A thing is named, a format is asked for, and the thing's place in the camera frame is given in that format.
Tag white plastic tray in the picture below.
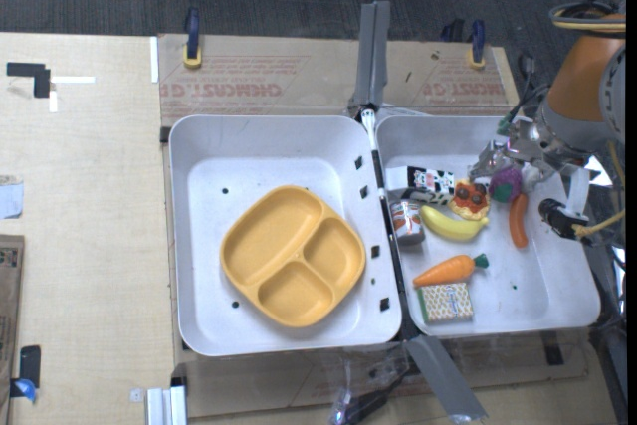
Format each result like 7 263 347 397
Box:
167 113 403 357
373 113 602 339

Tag toy pizza slice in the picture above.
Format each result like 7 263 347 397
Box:
447 178 493 221

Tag brown cardboard board red print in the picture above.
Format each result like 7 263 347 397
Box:
157 33 591 419

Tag orange carrot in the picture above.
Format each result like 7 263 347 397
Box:
412 253 490 289

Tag purple grapes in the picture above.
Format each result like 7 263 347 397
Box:
488 166 525 204

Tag small red and white can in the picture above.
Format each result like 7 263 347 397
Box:
389 200 427 246

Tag yellow divided plate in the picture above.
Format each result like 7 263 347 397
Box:
219 184 367 328

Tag black and white cow carton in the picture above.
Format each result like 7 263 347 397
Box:
385 165 457 206

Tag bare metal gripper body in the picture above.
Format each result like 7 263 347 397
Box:
492 116 589 174

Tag yellow banana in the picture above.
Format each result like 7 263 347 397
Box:
420 203 491 244

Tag orange sausage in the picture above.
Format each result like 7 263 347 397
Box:
508 192 531 250

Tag black cylinder on white bracket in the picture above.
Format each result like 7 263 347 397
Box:
538 166 591 241

